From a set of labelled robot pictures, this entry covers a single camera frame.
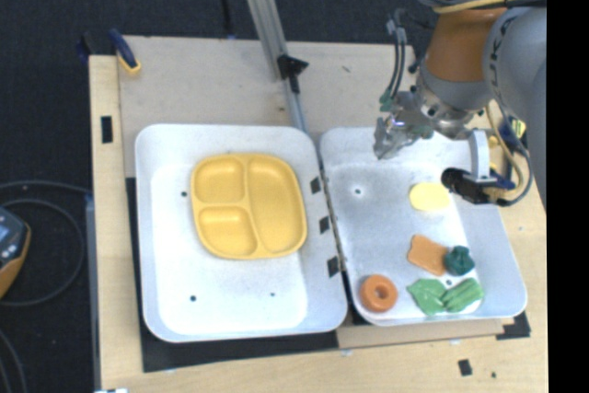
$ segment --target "black carpet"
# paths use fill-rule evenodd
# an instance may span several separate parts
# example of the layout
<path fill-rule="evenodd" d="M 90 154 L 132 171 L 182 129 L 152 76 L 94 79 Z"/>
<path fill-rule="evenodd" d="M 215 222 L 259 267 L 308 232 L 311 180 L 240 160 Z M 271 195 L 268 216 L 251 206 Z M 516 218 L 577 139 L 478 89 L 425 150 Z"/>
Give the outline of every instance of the black carpet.
<path fill-rule="evenodd" d="M 389 42 L 385 22 L 397 7 L 432 21 L 415 0 L 277 0 L 288 40 Z M 231 33 L 256 38 L 245 0 L 228 0 Z M 0 0 L 0 184 L 48 179 L 91 187 L 87 69 L 76 54 L 80 35 L 91 32 L 98 52 L 111 52 L 107 31 L 124 34 L 223 38 L 220 0 Z M 413 26 L 417 53 L 429 38 Z M 41 198 L 65 208 L 84 234 L 82 193 L 0 190 L 0 204 Z M 27 263 L 6 300 L 45 295 L 73 273 L 80 247 L 65 216 L 22 204 L 34 240 Z M 93 390 L 87 264 L 67 291 L 31 307 L 0 306 L 0 330 L 16 350 L 29 391 Z M 13 391 L 18 369 L 0 340 L 0 360 Z M 0 368 L 0 392 L 5 391 Z"/>

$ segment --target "toy food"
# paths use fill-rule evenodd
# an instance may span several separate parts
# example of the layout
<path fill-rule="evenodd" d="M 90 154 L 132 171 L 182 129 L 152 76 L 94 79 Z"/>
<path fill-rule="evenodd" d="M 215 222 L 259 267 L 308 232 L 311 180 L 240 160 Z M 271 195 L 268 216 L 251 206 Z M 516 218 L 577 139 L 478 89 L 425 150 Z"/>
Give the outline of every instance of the toy food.
<path fill-rule="evenodd" d="M 442 296 L 445 287 L 437 279 L 420 279 L 407 287 L 407 291 L 413 296 L 415 303 L 427 316 L 433 316 L 445 310 Z"/>
<path fill-rule="evenodd" d="M 468 248 L 455 246 L 444 256 L 444 266 L 452 275 L 464 275 L 475 268 L 475 261 L 468 255 Z"/>
<path fill-rule="evenodd" d="M 360 287 L 360 301 L 370 311 L 382 313 L 397 303 L 397 287 L 383 275 L 371 275 Z"/>
<path fill-rule="evenodd" d="M 479 282 L 473 278 L 468 278 L 442 295 L 442 302 L 446 311 L 457 313 L 468 305 L 482 299 L 484 295 L 485 293 Z"/>
<path fill-rule="evenodd" d="M 414 235 L 407 260 L 433 275 L 440 276 L 445 273 L 444 257 L 447 252 L 446 246 L 433 242 L 424 235 Z"/>
<path fill-rule="evenodd" d="M 422 182 L 411 187 L 409 201 L 416 210 L 441 210 L 450 204 L 448 189 L 438 182 Z"/>

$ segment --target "orange device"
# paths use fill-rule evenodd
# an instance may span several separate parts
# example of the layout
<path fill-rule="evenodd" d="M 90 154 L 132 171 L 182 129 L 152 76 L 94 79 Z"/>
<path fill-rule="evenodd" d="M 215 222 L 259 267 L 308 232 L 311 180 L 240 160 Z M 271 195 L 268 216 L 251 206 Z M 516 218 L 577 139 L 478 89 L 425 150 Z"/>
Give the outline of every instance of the orange device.
<path fill-rule="evenodd" d="M 29 244 L 29 225 L 0 206 L 0 298 L 17 278 Z"/>
<path fill-rule="evenodd" d="M 449 82 L 482 82 L 485 43 L 491 27 L 506 10 L 498 6 L 441 15 L 425 55 L 429 72 Z"/>

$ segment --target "orange toy food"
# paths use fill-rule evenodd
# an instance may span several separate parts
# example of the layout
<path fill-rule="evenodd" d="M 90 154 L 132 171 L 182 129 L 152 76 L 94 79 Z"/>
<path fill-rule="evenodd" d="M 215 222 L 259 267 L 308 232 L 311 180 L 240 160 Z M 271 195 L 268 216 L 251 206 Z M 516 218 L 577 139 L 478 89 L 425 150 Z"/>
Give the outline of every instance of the orange toy food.
<path fill-rule="evenodd" d="M 397 303 L 397 287 L 383 275 L 371 275 L 360 287 L 360 301 L 370 311 L 382 313 Z"/>
<path fill-rule="evenodd" d="M 445 273 L 444 256 L 447 252 L 446 246 L 433 242 L 424 235 L 414 235 L 407 260 L 433 275 L 440 276 Z"/>

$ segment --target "orange donut toy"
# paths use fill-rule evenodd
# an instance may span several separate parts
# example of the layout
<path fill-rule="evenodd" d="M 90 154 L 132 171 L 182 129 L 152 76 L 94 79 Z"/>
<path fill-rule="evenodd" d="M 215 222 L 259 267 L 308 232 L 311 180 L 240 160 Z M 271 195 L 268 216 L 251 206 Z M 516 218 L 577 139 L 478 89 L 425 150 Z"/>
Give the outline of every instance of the orange donut toy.
<path fill-rule="evenodd" d="M 360 301 L 366 309 L 382 313 L 397 303 L 397 287 L 383 275 L 371 275 L 360 287 Z"/>

